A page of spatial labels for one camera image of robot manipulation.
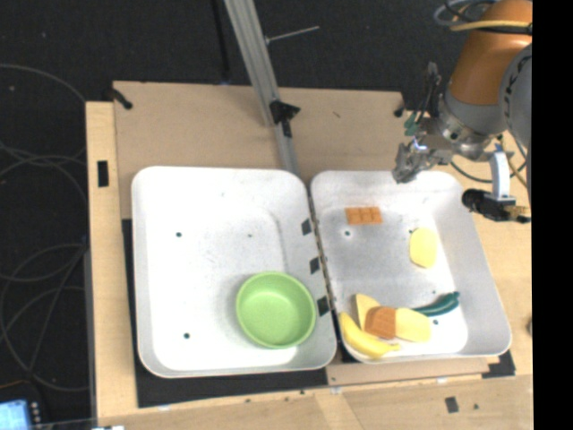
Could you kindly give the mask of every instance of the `robotic arm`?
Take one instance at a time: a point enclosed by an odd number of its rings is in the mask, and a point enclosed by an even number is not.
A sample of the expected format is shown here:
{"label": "robotic arm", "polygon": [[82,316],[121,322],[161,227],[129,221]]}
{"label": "robotic arm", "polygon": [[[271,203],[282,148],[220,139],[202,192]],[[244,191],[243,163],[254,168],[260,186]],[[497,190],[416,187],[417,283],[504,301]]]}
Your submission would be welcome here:
{"label": "robotic arm", "polygon": [[[456,5],[463,5],[457,10]],[[470,15],[478,7],[478,18]],[[451,21],[439,16],[445,10]],[[401,144],[392,171],[398,183],[417,173],[451,163],[454,155],[472,161],[489,161],[492,192],[468,190],[462,202],[472,211],[496,221],[530,218],[509,195],[511,154],[501,145],[486,148],[509,130],[526,154],[527,190],[531,202],[531,85],[533,4],[527,0],[455,0],[434,14],[452,30],[471,30],[445,92],[439,94],[440,76],[430,63],[426,97],[420,109],[405,122],[408,145]]]}

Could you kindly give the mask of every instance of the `white tray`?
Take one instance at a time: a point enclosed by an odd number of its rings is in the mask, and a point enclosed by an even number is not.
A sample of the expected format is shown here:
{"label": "white tray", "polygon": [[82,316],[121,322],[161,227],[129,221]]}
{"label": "white tray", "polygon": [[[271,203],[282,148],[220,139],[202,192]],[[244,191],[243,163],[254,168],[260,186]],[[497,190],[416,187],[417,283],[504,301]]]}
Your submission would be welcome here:
{"label": "white tray", "polygon": [[309,339],[286,349],[253,344],[235,316],[238,289],[261,271],[297,277],[316,301],[327,295],[300,179],[282,170],[153,167],[134,178],[132,200],[137,340],[153,374],[274,373],[331,361],[329,311]]}
{"label": "white tray", "polygon": [[[312,180],[312,202],[326,259],[334,309],[355,320],[354,295],[383,305],[418,307],[458,291],[460,305],[432,319],[429,342],[400,341],[402,349],[379,360],[348,352],[365,363],[429,358],[495,356],[505,352],[511,330],[488,267],[462,187],[443,172],[423,172],[398,185],[390,172],[332,171]],[[379,225],[347,224],[345,207],[381,209]],[[440,238],[437,262],[424,269],[410,262],[411,231],[431,228]]]}

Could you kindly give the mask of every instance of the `green bowl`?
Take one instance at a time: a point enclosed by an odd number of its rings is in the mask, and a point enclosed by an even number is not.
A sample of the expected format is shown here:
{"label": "green bowl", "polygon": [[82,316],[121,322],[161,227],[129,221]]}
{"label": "green bowl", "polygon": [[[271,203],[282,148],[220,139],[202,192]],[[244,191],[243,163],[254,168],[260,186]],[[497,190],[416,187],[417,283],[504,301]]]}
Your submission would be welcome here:
{"label": "green bowl", "polygon": [[316,308],[308,289],[282,272],[250,277],[236,296],[236,315],[244,333],[266,348],[290,348],[312,333]]}

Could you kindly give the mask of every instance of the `screen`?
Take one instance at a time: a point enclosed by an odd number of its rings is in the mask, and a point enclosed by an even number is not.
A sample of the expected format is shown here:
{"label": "screen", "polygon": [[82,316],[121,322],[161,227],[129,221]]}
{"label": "screen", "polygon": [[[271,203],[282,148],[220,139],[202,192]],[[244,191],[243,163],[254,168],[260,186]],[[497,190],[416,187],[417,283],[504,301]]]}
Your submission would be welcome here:
{"label": "screen", "polygon": [[30,425],[30,413],[26,400],[0,403],[0,428],[2,430],[28,430]]}

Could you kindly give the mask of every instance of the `wooden table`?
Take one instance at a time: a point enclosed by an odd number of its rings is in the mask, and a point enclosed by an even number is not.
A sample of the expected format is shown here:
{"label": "wooden table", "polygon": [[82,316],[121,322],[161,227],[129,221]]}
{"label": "wooden table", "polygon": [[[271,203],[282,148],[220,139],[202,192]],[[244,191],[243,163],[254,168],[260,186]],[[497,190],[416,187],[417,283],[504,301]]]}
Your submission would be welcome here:
{"label": "wooden table", "polygon": [[[96,417],[126,428],[527,428],[533,426],[531,226],[475,216],[512,329],[516,374],[483,379],[494,358],[410,367],[329,366],[329,386],[138,408],[121,221],[130,183],[154,164],[279,168],[274,133],[261,124],[254,91],[240,86],[116,82],[133,103],[90,102],[87,140]],[[293,120],[305,183],[323,170],[390,170],[404,118],[396,92],[283,89],[302,109]],[[460,160],[474,175],[487,164]],[[477,186],[440,168],[465,188]],[[107,180],[101,177],[107,174]],[[512,194],[526,204],[525,188]]]}

